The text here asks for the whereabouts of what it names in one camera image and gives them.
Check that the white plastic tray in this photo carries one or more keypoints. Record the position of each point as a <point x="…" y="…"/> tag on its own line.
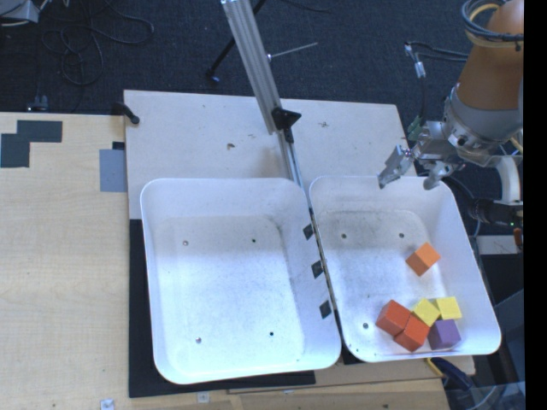
<point x="372" y="271"/>
<point x="231" y="280"/>

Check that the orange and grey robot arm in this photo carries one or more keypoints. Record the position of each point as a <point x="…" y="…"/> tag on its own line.
<point x="491" y="79"/>

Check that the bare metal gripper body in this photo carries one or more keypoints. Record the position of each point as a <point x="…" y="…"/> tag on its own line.
<point x="436" y="143"/>

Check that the orange cube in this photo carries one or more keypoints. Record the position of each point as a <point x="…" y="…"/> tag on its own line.
<point x="422" y="259"/>

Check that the black cylinder on white bracket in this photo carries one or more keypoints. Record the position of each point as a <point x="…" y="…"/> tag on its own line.
<point x="510" y="182"/>

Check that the purple cube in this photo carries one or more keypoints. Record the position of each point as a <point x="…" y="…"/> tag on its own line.
<point x="444" y="335"/>

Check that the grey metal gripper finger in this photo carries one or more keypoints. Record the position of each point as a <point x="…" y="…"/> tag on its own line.
<point x="395" y="165"/>
<point x="438" y="173"/>

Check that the red cube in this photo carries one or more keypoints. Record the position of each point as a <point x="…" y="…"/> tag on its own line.
<point x="392" y="317"/>
<point x="412" y="335"/>

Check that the yellow cube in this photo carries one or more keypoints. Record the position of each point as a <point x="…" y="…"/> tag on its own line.
<point x="449" y="308"/>
<point x="426" y="312"/>

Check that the pale flat board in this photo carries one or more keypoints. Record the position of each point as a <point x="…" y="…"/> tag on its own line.
<point x="205" y="143"/>

